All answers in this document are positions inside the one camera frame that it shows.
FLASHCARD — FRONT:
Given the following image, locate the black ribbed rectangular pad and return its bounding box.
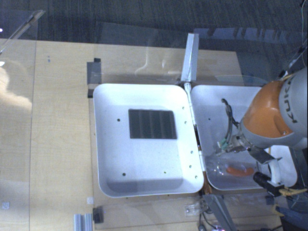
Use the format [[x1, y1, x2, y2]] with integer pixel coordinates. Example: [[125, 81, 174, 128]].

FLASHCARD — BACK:
[[128, 108, 178, 140]]

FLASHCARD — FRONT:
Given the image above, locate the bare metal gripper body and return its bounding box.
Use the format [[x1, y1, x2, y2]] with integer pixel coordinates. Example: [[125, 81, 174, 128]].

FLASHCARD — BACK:
[[225, 134, 252, 154]]

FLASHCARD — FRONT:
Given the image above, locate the orange sausage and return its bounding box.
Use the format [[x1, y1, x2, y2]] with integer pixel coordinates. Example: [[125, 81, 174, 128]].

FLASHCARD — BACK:
[[226, 166, 255, 177]]

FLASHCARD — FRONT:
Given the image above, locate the black cylinder on white bracket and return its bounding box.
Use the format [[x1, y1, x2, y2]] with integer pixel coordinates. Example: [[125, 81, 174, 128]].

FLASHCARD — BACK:
[[253, 158, 283, 198]]

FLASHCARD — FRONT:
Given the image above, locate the clear plastic bottle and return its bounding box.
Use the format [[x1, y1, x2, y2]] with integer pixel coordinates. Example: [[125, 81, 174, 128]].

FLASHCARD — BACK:
[[205, 154, 244, 178]]

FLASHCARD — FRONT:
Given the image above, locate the white plastic tray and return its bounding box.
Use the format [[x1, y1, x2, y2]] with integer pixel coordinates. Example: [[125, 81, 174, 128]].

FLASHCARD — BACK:
[[190, 84, 298, 192], [92, 83, 205, 199]]

